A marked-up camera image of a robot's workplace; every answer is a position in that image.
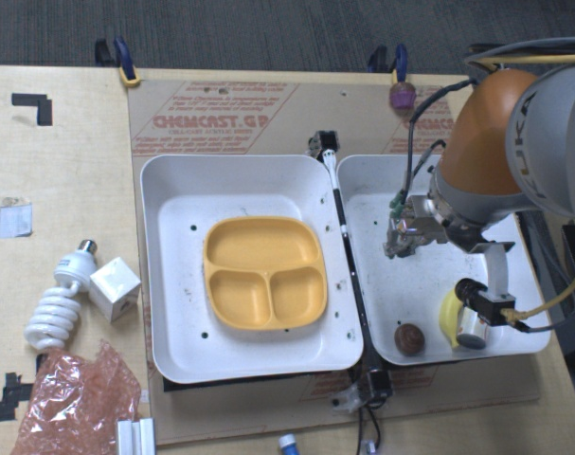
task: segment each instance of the blue clamp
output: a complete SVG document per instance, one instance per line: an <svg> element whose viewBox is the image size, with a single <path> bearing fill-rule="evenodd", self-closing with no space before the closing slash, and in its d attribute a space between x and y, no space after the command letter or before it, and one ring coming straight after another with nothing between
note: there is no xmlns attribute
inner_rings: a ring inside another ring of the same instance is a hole
<svg viewBox="0 0 575 455"><path fill-rule="evenodd" d="M102 67L118 67L123 84L127 87L136 87L140 84L141 78L137 72L132 61L132 56L129 53L129 47L121 36L117 36L114 40L115 51L117 58L113 59L108 50L106 39L96 40L96 65Z"/></svg>
<svg viewBox="0 0 575 455"><path fill-rule="evenodd" d="M407 75L407 47L404 44L397 45L394 67L397 72L397 82L404 82Z"/></svg>
<svg viewBox="0 0 575 455"><path fill-rule="evenodd" d="M392 74L392 87L390 88L390 105L397 111L406 111L414 108L417 97L416 88L405 80L407 76L407 48L398 44L396 57L391 65L386 64L386 46L379 45L368 60L367 71L374 73Z"/></svg>

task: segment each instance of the yellow divided plate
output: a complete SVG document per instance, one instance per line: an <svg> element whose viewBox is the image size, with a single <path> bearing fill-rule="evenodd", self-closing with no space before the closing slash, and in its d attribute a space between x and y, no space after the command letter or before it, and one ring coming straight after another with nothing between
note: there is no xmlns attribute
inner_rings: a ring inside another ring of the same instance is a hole
<svg viewBox="0 0 575 455"><path fill-rule="evenodd" d="M207 295L218 318L246 330L301 327L327 306L327 276L320 244L290 217L225 219L207 233Z"/></svg>

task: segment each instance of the white cube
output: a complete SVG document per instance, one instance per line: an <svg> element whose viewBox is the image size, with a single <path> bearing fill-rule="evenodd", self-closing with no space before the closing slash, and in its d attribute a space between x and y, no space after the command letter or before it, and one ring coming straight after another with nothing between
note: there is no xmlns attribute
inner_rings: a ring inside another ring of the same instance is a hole
<svg viewBox="0 0 575 455"><path fill-rule="evenodd" d="M114 321L137 304L141 281L121 259L114 258L90 277L89 300Z"/></svg>

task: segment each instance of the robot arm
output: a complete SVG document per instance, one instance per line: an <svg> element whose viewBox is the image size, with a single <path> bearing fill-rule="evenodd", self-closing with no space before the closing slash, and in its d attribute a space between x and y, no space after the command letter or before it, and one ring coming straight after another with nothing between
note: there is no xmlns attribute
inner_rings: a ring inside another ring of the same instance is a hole
<svg viewBox="0 0 575 455"><path fill-rule="evenodd" d="M384 244L388 258L415 254L418 246L433 241L450 242L467 253L492 250L487 259L497 259L494 271L499 272L505 260L495 250L503 256L512 243L487 242L482 236L487 228L526 209L575 220L575 62L570 57L561 56L561 65L539 78L487 66L493 72L462 108L428 194L401 194L395 198L400 203L391 204ZM494 62L517 58L501 56ZM495 300L507 293L507 273L499 275L499 285L491 285L490 278L488 288L490 324L508 321Z"/></svg>

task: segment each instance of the plastic bag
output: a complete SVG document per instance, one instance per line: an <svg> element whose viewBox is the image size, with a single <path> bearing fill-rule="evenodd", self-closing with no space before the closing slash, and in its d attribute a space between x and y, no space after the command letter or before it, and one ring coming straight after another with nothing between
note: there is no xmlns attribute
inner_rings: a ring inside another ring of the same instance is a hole
<svg viewBox="0 0 575 455"><path fill-rule="evenodd" d="M11 455L112 455L118 420L134 420L141 388L109 343L95 361L51 349L37 372Z"/></svg>

